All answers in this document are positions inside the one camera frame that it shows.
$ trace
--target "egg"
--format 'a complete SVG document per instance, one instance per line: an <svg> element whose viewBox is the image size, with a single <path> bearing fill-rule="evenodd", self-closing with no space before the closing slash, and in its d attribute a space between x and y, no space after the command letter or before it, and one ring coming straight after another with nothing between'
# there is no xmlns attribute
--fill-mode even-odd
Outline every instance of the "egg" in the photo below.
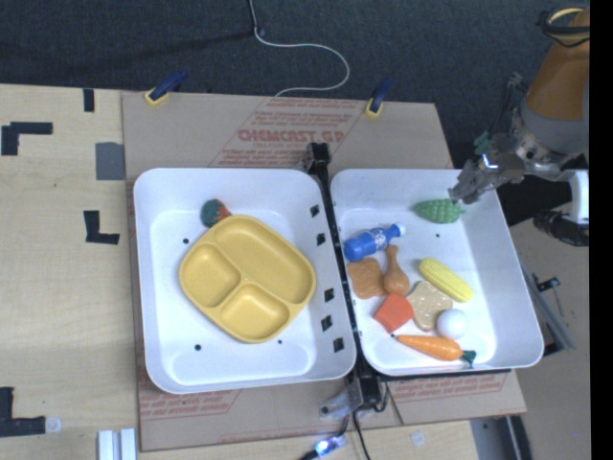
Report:
<svg viewBox="0 0 613 460"><path fill-rule="evenodd" d="M449 339L459 339L466 333L467 328L466 314L458 309L444 310L437 319L437 331Z"/></svg>

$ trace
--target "white tray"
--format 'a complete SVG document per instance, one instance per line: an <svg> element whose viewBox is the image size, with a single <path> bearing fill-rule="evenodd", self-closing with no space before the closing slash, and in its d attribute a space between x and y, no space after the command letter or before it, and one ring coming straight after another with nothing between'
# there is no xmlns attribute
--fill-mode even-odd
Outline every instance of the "white tray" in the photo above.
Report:
<svg viewBox="0 0 613 460"><path fill-rule="evenodd" d="M417 265L424 257L447 264L474 289L465 311L468 332L458 340L474 350L474 370L527 367L543 352L542 334L520 269L511 235L494 191L465 206L454 223L438 224L417 216L417 202L448 197L459 171L347 170L331 182L331 195L341 242L371 227L400 222L406 234L394 239L397 260L411 281L422 280ZM374 255L385 269L385 254ZM460 361L439 361L391 338L373 315L384 297L360 299L353 309L364 357L388 376L469 371ZM424 333L411 320L395 334Z"/></svg>
<svg viewBox="0 0 613 460"><path fill-rule="evenodd" d="M206 230L200 209L212 198L233 214L266 223L315 269L310 302L270 341L232 338L181 290L179 266ZM134 208L145 360L158 387L183 394L332 380L350 372L356 357L351 323L321 191L310 176L280 169L155 169L137 179Z"/></svg>

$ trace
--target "wooden table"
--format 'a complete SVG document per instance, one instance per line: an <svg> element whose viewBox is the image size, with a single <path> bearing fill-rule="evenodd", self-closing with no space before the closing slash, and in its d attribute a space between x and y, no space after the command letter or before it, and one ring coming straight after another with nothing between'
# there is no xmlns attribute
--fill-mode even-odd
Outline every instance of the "wooden table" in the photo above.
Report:
<svg viewBox="0 0 613 460"><path fill-rule="evenodd" d="M0 125L52 122L0 156L0 386L13 417L57 417L59 432L0 438L0 458L95 458L97 432L138 427L125 182L96 178L95 146L123 142L121 92L0 85ZM83 212L118 244L87 243ZM420 431L425 442L412 441ZM468 421L368 430L373 459L476 460ZM333 458L365 458L357 435ZM147 459L300 458L317 438L139 453Z"/></svg>

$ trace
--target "yellow plate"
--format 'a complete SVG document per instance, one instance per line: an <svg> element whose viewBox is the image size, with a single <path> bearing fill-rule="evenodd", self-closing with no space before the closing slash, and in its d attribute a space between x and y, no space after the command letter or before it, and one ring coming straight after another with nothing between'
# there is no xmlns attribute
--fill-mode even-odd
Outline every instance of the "yellow plate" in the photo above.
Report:
<svg viewBox="0 0 613 460"><path fill-rule="evenodd" d="M231 215L186 254L179 282L221 329L244 342L263 342L308 303L316 277L308 259L272 228Z"/></svg>

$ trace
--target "blue and yellow clamp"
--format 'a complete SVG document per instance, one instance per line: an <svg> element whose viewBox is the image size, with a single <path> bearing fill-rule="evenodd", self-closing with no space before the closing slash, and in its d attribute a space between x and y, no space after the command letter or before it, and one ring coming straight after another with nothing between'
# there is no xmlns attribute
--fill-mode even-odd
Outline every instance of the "blue and yellow clamp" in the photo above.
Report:
<svg viewBox="0 0 613 460"><path fill-rule="evenodd" d="M373 95L366 103L366 109L364 110L364 114L366 114L371 119L376 119L381 114L381 109L383 109L383 99L385 98L385 94L390 89L390 78L386 77L383 82L375 89Z"/></svg>
<svg viewBox="0 0 613 460"><path fill-rule="evenodd" d="M145 93L145 102L151 106L161 104L169 97L169 92L178 90L187 77L187 72L174 72Z"/></svg>

